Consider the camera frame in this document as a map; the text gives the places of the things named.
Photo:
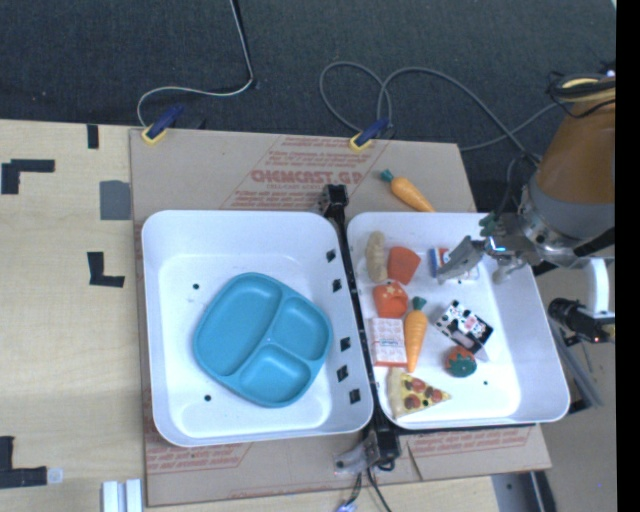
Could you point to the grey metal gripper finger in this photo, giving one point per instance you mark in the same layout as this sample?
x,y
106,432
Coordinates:
x,y
507,271
460,257

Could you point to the red white blue small carton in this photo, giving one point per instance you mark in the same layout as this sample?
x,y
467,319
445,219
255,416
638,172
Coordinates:
x,y
437,261

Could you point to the white plastic tray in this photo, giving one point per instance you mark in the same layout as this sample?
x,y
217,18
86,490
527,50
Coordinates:
x,y
250,235
520,350

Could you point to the black and white patterned carton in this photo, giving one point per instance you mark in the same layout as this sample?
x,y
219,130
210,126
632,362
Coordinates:
x,y
462,325

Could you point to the brown cardboard board red print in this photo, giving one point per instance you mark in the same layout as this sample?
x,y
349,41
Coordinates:
x,y
210,170

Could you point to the beige toy bread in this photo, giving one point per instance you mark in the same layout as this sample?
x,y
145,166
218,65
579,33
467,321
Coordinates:
x,y
376,257

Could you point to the red and white carton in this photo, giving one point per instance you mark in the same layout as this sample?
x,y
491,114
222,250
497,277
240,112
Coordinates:
x,y
387,342

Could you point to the orange carrot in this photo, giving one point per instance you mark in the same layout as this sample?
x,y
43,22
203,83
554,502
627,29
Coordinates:
x,y
415,332
410,192

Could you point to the thin black rod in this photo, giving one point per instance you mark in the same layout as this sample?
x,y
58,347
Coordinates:
x,y
352,290

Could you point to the red strawberry with green top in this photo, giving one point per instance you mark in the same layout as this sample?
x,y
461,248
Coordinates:
x,y
461,362

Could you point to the orange packet with yellow star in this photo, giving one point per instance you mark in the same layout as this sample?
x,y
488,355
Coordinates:
x,y
389,300

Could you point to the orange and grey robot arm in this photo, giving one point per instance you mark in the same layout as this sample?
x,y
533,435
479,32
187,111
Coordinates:
x,y
575,150

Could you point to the blue divided plate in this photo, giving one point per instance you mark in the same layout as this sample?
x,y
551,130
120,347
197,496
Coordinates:
x,y
250,330

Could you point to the orange wedge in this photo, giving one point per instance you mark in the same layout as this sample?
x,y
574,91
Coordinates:
x,y
402,265

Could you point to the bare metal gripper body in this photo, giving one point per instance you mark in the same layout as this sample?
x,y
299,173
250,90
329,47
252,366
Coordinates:
x,y
537,240

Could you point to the black cylinder on white bracket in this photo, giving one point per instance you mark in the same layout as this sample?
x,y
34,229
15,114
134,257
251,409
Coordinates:
x,y
580,317

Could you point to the pizza slice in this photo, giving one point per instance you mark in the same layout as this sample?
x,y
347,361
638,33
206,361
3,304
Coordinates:
x,y
407,395

